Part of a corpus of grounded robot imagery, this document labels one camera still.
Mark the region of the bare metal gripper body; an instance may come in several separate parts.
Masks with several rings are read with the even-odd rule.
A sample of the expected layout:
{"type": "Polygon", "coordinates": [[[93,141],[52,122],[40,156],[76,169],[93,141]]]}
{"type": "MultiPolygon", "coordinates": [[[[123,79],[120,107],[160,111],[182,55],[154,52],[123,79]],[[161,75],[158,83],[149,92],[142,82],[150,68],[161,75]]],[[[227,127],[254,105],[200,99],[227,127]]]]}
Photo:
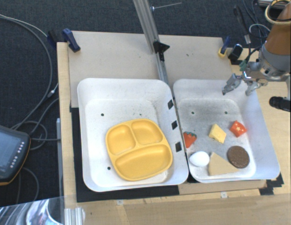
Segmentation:
{"type": "Polygon", "coordinates": [[[267,82],[283,82],[287,79],[291,72],[290,61],[279,62],[247,62],[241,63],[241,71],[246,81],[267,82]]]}

